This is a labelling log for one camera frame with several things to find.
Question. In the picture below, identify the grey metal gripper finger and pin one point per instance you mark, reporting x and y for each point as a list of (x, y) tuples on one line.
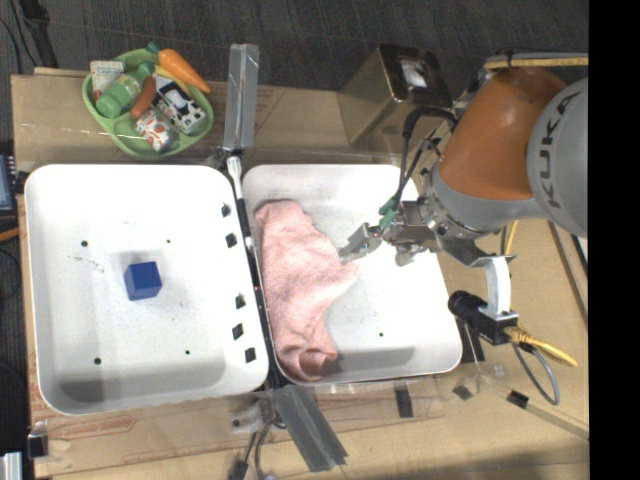
[(361, 240), (407, 254)]

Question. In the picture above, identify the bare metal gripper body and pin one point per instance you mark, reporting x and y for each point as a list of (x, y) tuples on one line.
[(412, 225)]

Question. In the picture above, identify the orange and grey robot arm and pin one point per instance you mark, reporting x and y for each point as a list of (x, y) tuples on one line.
[(490, 133)]

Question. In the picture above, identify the white plastic tray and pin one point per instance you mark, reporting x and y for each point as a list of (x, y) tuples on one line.
[(150, 208), (390, 308)]

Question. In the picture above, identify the pink towel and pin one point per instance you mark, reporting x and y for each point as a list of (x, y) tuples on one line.
[(295, 268)]

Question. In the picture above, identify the brown cardboard box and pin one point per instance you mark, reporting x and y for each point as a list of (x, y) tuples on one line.
[(370, 93)]

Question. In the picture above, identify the brown cardboard board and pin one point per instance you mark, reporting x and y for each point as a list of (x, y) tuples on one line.
[(300, 113)]

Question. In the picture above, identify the blue cube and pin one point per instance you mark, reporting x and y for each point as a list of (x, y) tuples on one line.
[(143, 282)]

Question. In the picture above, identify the black and white cow carton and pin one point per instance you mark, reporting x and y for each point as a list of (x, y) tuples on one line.
[(182, 108)]

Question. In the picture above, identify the white can with red print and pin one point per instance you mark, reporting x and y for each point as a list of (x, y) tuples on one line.
[(155, 132)]

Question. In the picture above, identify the orange carrot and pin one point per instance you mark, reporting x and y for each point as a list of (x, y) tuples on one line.
[(182, 70)]

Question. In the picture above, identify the green divided plate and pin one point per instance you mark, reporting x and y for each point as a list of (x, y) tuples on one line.
[(132, 145)]

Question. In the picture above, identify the red sausage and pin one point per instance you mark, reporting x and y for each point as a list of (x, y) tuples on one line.
[(144, 97)]

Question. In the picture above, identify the yellow banana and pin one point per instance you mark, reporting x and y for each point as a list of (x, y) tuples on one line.
[(162, 72)]

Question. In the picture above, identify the green bottle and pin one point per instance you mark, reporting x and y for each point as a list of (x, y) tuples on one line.
[(117, 95)]

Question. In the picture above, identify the small white and red carton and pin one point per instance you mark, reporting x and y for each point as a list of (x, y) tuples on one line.
[(104, 75)]

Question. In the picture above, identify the black cylinder on white bracket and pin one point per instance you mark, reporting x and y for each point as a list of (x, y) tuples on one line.
[(475, 313)]

